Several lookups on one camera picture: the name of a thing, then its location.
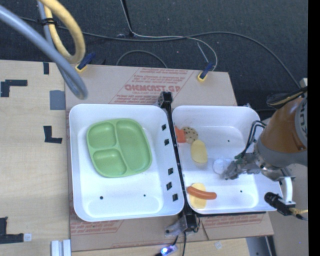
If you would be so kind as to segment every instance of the black fabric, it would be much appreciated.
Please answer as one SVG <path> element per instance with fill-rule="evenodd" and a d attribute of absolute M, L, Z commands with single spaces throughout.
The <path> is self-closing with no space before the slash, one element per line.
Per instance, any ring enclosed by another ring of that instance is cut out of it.
<path fill-rule="evenodd" d="M 84 32 L 117 37 L 129 36 L 121 0 L 61 0 Z M 4 1 L 0 4 L 18 16 L 39 19 L 35 0 Z M 296 81 L 308 77 L 307 0 L 127 0 L 127 10 L 135 33 L 145 36 L 186 36 L 204 32 L 232 32 L 257 40 L 273 51 Z M 43 35 L 40 24 L 27 22 Z M 49 62 L 24 37 L 0 22 L 0 59 Z M 69 33 L 58 30 L 66 48 L 73 53 Z M 216 71 L 228 72 L 239 105 L 249 103 L 262 119 L 272 114 L 267 97 L 289 93 L 297 85 L 280 63 L 257 43 L 234 34 L 197 37 L 216 52 Z M 169 68 L 203 70 L 207 62 L 197 41 L 122 42 L 85 36 L 86 52 L 96 53 L 93 64 L 115 65 L 132 50 L 152 52 Z M 213 53 L 199 43 L 209 61 Z M 147 54 L 130 54 L 122 66 L 159 67 Z"/>

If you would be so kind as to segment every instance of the yellow hose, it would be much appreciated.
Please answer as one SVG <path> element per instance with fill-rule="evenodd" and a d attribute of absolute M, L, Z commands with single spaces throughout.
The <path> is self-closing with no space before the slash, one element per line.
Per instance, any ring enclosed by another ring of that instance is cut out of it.
<path fill-rule="evenodd" d="M 52 37 L 52 41 L 62 56 L 70 63 L 77 64 L 79 63 L 85 56 L 86 53 L 86 45 L 85 39 L 81 32 L 81 29 L 72 15 L 66 10 L 66 8 L 59 3 L 57 0 L 39 0 L 43 3 L 44 11 L 47 19 L 52 18 L 53 14 L 55 14 L 69 29 L 70 34 L 74 41 L 75 53 L 71 55 L 63 43 L 57 33 L 56 26 L 54 24 L 49 24 L 49 31 Z"/>

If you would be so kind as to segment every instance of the orange object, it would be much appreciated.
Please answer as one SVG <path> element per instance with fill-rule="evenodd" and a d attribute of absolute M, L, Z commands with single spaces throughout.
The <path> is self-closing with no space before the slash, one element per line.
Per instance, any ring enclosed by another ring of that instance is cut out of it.
<path fill-rule="evenodd" d="M 197 198 L 201 198 L 201 199 L 216 199 L 217 198 L 217 194 L 215 192 L 207 192 L 207 191 L 202 191 L 200 189 L 197 189 L 193 186 L 188 186 L 186 188 L 186 191 Z"/>
<path fill-rule="evenodd" d="M 186 142 L 186 136 L 185 136 L 184 130 L 180 130 L 175 126 L 174 132 L 175 132 L 175 136 L 176 136 L 176 141 L 178 143 L 185 143 Z"/>

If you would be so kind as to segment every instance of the table surface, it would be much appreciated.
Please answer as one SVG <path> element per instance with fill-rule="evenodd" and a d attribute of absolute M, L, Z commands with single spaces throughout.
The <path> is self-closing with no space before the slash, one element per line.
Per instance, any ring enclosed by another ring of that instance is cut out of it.
<path fill-rule="evenodd" d="M 0 218 L 7 234 L 30 233 L 32 241 L 1 244 L 0 255 L 50 255 L 50 242 L 70 238 L 66 111 L 50 110 L 49 92 L 65 90 L 59 72 L 43 73 L 42 62 L 0 60 L 0 81 L 27 80 L 0 98 Z M 62 144 L 44 143 L 43 126 Z M 248 256 L 245 238 L 187 242 L 185 255 Z M 155 255 L 163 246 L 73 252 L 74 256 Z M 174 255 L 181 255 L 183 244 Z"/>

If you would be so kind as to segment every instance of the cable tie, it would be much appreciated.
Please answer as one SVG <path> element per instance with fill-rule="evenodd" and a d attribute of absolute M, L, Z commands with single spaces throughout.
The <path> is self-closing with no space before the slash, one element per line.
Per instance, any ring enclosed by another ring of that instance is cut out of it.
<path fill-rule="evenodd" d="M 60 26 L 60 23 L 58 21 L 55 21 L 54 18 L 38 19 L 38 22 L 41 24 L 42 27 L 46 25 L 55 25 L 56 27 Z"/>

